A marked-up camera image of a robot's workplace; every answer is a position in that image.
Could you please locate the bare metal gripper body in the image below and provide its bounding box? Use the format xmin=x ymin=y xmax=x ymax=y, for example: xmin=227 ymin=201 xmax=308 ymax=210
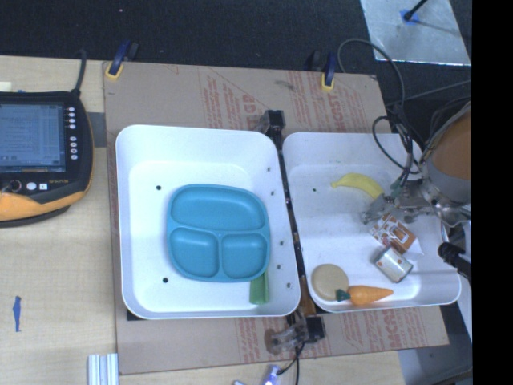
xmin=383 ymin=179 xmax=472 ymax=227

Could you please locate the orange and white packet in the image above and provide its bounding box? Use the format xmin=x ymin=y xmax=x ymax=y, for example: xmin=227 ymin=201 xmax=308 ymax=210
xmin=367 ymin=212 xmax=426 ymax=257

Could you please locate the yellow banana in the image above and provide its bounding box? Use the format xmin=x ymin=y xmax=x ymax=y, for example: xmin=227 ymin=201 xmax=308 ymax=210
xmin=329 ymin=172 xmax=386 ymax=201

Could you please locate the white plastic tray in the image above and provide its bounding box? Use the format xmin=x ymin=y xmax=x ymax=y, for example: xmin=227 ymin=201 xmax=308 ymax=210
xmin=281 ymin=131 xmax=463 ymax=314
xmin=115 ymin=124 xmax=302 ymax=321

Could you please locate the small white can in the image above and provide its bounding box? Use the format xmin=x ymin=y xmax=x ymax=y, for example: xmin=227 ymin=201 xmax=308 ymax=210
xmin=374 ymin=245 xmax=414 ymax=285

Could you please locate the beige round biscuit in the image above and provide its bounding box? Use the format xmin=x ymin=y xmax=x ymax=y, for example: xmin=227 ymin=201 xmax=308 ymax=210
xmin=311 ymin=263 xmax=350 ymax=302

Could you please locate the orange carrot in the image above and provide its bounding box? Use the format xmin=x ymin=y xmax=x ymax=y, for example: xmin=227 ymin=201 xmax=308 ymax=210
xmin=335 ymin=284 xmax=395 ymax=307

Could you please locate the green stick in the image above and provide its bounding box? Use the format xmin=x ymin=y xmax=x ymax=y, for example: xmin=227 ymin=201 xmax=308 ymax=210
xmin=248 ymin=269 xmax=271 ymax=306

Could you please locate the blue divided plate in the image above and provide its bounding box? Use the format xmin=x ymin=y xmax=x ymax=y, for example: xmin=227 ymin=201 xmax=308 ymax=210
xmin=165 ymin=183 xmax=272 ymax=284

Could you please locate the brown cardboard board, red print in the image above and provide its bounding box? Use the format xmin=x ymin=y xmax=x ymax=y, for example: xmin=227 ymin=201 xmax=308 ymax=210
xmin=102 ymin=60 xmax=450 ymax=376

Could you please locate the black cylinder on white bracket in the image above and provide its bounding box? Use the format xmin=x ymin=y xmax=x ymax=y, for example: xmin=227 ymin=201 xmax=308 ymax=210
xmin=437 ymin=218 xmax=472 ymax=282

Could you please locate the black block with thin wires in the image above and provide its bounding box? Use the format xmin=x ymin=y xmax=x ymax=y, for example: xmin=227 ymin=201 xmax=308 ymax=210
xmin=303 ymin=314 xmax=326 ymax=343

